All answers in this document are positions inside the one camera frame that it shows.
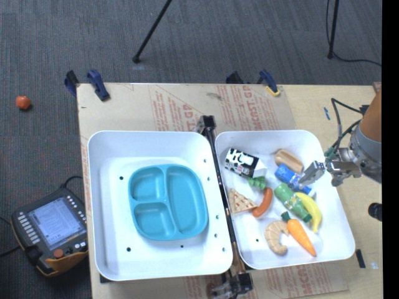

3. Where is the blue can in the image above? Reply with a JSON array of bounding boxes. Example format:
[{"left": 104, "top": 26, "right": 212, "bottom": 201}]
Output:
[{"left": 274, "top": 163, "right": 314, "bottom": 196}]

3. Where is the tan pizza slice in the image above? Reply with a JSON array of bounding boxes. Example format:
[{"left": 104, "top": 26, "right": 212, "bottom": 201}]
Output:
[{"left": 227, "top": 187, "right": 259, "bottom": 215}]

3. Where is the black block with thin wires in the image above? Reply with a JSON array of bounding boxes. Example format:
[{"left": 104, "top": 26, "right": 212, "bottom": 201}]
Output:
[
  {"left": 195, "top": 115, "right": 218, "bottom": 134},
  {"left": 206, "top": 271, "right": 255, "bottom": 299}
]

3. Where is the yellow banana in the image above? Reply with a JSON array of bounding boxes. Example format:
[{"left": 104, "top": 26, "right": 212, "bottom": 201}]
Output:
[{"left": 294, "top": 191, "right": 323, "bottom": 234}]

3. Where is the tan hot dog bun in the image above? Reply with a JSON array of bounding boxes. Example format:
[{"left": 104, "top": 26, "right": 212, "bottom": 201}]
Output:
[{"left": 274, "top": 148, "right": 304, "bottom": 174}]

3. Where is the black stand leg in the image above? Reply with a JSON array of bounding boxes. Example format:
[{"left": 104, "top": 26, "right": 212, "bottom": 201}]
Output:
[
  {"left": 132, "top": 0, "right": 182, "bottom": 64},
  {"left": 327, "top": 0, "right": 344, "bottom": 60}
]

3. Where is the green bottle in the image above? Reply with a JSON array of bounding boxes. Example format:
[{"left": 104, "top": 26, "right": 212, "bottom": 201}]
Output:
[{"left": 273, "top": 183, "right": 313, "bottom": 224}]

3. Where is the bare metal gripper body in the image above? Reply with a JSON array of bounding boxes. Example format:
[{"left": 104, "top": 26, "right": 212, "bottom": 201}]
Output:
[{"left": 325, "top": 147, "right": 364, "bottom": 187}]

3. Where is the brown cardboard board red print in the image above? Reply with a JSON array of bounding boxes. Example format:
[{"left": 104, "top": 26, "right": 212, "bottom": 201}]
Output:
[{"left": 76, "top": 82, "right": 350, "bottom": 299}]

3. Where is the black cylinder on white bracket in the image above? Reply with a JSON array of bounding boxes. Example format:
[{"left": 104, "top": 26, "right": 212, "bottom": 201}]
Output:
[{"left": 367, "top": 202, "right": 383, "bottom": 222}]

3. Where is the black and white milk carton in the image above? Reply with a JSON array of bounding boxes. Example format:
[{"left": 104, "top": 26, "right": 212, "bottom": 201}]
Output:
[{"left": 224, "top": 148, "right": 268, "bottom": 179}]

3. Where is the small orange round toy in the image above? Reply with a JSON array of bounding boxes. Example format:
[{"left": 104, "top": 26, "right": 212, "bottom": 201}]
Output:
[{"left": 15, "top": 95, "right": 32, "bottom": 110}]

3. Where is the white plastic tray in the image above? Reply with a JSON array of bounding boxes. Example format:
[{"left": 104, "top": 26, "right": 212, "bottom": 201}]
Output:
[
  {"left": 214, "top": 129, "right": 357, "bottom": 270},
  {"left": 87, "top": 130, "right": 234, "bottom": 282}
]

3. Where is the red sausage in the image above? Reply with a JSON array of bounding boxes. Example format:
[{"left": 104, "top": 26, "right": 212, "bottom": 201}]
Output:
[{"left": 251, "top": 187, "right": 274, "bottom": 219}]

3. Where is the blue divided plate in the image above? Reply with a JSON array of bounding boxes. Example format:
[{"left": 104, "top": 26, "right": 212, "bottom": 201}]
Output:
[{"left": 127, "top": 163, "right": 209, "bottom": 242}]

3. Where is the green broccoli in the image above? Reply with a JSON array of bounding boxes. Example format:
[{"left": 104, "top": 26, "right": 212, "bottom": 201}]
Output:
[{"left": 248, "top": 176, "right": 267, "bottom": 191}]

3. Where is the orange carrot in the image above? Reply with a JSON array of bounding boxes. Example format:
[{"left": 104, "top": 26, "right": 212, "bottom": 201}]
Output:
[{"left": 281, "top": 211, "right": 317, "bottom": 258}]

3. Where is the tan croissant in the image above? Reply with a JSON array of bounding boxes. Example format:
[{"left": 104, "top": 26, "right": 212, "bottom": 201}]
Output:
[{"left": 264, "top": 220, "right": 291, "bottom": 256}]

